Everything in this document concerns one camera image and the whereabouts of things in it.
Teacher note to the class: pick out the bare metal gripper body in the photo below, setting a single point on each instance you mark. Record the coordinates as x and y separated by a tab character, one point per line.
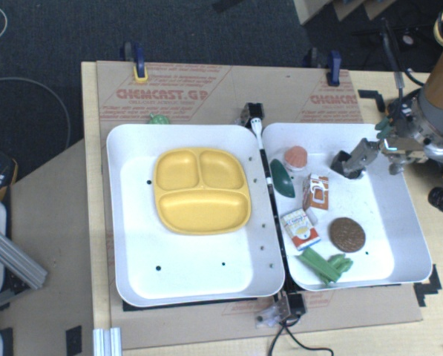
410	132

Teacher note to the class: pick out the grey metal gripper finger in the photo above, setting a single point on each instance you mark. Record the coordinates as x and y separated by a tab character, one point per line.
342	162
364	153

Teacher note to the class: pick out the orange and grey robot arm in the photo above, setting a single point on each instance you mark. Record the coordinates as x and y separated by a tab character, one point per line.
437	87

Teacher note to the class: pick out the orange and white carton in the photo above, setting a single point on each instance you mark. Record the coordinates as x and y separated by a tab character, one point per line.
316	193

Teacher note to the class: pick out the pink shell topped white cup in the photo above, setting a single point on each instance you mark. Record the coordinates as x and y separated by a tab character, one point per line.
295	157

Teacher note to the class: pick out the white plastic tray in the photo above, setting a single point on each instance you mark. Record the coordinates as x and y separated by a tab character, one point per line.
377	206
191	265

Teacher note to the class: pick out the dark green oval toy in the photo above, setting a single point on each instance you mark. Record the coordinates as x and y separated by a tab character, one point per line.
282	179

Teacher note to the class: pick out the brown round biscuit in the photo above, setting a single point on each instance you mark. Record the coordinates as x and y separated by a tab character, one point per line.
347	234

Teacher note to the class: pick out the thin black and white rod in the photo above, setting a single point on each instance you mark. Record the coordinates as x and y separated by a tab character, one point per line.
268	176

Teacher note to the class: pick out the white and red carton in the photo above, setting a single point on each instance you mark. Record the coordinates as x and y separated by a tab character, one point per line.
301	230

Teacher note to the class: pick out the green bean pods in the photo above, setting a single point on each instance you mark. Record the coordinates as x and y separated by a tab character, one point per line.
341	263

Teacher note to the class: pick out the green celery stick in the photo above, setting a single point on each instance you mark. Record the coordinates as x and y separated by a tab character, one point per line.
318	264

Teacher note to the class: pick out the yellow divided plate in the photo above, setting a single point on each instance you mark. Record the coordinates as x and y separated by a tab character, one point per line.
202	206

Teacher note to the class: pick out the brown cardboard board red print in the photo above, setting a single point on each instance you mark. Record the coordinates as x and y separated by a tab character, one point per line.
213	84

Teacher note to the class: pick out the green round toy vegetable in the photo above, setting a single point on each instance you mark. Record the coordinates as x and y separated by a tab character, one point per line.
159	119

